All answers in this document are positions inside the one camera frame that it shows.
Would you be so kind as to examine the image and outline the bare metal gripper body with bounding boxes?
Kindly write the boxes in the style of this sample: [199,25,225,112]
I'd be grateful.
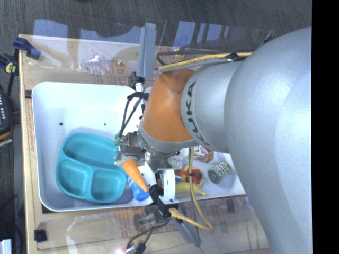
[120,131,171,173]

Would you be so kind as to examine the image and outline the orange carrot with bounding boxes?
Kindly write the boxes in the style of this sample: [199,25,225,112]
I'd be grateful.
[120,156,149,193]

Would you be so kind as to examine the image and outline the blue divided plate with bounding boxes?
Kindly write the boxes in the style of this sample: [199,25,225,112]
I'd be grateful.
[55,131,129,204]

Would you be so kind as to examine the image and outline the white packet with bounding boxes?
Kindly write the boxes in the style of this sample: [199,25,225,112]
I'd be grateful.
[167,153,184,169]

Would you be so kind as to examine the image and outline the yellow banana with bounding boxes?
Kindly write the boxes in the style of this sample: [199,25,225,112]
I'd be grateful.
[174,181,207,197]

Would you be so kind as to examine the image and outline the slice of pizza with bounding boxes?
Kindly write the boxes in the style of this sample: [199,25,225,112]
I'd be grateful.
[175,165,204,188]

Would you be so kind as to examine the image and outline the white plastic tray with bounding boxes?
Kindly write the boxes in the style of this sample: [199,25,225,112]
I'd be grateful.
[31,81,155,213]
[142,146,247,204]

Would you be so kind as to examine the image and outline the green can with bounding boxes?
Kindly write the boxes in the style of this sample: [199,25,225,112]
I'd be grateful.
[207,160,233,184]

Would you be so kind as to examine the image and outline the brown cardboard board red print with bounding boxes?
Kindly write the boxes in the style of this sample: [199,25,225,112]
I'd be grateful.
[17,34,271,254]

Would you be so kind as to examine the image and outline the black cylinder on white bracket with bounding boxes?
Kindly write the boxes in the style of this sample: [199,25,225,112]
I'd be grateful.
[148,168,181,219]

